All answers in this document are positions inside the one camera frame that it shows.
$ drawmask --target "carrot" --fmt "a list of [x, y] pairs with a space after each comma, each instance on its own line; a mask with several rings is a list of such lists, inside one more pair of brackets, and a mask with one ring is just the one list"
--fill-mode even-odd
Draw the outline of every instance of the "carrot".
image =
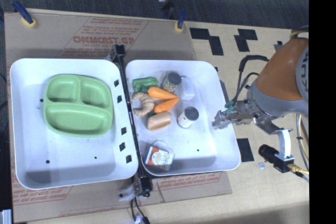
[[174, 93], [167, 92], [159, 87], [149, 87], [148, 93], [151, 98], [159, 98], [159, 99], [173, 99], [177, 98]]
[[168, 112], [177, 104], [178, 101], [178, 97], [164, 101], [163, 103], [160, 103], [154, 107], [154, 112], [156, 114], [159, 114], [161, 112]]

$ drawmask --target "jar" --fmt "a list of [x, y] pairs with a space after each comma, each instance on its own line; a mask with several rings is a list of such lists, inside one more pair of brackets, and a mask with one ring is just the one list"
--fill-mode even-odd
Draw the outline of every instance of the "jar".
[[182, 128], [189, 128], [194, 121], [198, 119], [199, 113], [198, 110], [193, 106], [188, 106], [183, 112], [178, 116], [177, 123]]
[[176, 72], [170, 72], [168, 76], [164, 79], [161, 88], [167, 92], [174, 93], [177, 85], [181, 83], [181, 76]]

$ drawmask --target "green divided dish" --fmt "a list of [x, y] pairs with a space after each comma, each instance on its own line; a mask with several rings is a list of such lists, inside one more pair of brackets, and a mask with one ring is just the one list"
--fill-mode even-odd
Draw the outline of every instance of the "green divided dish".
[[50, 129], [60, 134], [103, 135], [113, 121], [111, 90], [92, 77], [56, 75], [47, 84], [44, 120]]

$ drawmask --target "croissant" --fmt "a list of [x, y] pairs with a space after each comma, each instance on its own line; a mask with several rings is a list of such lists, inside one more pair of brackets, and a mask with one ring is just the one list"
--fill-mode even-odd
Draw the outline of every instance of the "croissant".
[[147, 113], [151, 112], [154, 108], [154, 100], [144, 92], [136, 92], [133, 95], [133, 100], [140, 99], [142, 108], [141, 109], [133, 109], [135, 115], [139, 117], [145, 117]]

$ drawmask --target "gray lid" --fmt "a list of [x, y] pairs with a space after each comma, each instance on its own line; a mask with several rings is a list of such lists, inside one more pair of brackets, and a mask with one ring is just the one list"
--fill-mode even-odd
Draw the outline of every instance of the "gray lid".
[[193, 106], [188, 106], [184, 110], [184, 115], [187, 117], [190, 121], [196, 121], [198, 119], [198, 110], [195, 109]]
[[168, 74], [168, 80], [174, 85], [179, 85], [181, 83], [181, 76], [176, 72], [170, 72]]

